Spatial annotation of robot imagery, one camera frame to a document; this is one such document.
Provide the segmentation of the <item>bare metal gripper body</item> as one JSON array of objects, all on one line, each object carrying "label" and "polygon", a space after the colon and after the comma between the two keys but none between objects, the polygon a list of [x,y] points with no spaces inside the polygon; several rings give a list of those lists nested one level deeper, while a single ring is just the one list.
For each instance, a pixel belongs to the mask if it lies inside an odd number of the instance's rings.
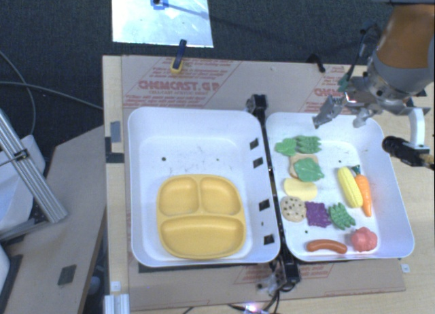
[{"label": "bare metal gripper body", "polygon": [[413,98],[426,96],[424,89],[409,94],[391,87],[382,77],[370,79],[369,75],[352,77],[345,89],[346,108],[363,116],[374,116],[383,111],[407,116],[416,108]]}]

